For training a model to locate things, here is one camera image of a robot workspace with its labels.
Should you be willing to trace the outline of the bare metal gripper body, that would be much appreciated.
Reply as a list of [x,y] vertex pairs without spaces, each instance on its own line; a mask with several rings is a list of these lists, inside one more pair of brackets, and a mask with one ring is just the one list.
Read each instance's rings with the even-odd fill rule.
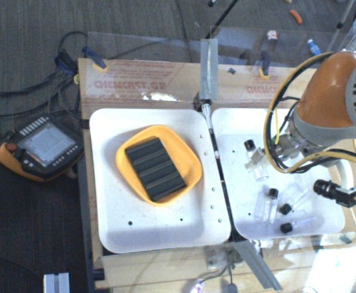
[[266,135],[266,157],[269,161],[285,161],[296,158],[303,147],[308,144],[307,139],[297,132],[282,134],[278,143],[276,138]]

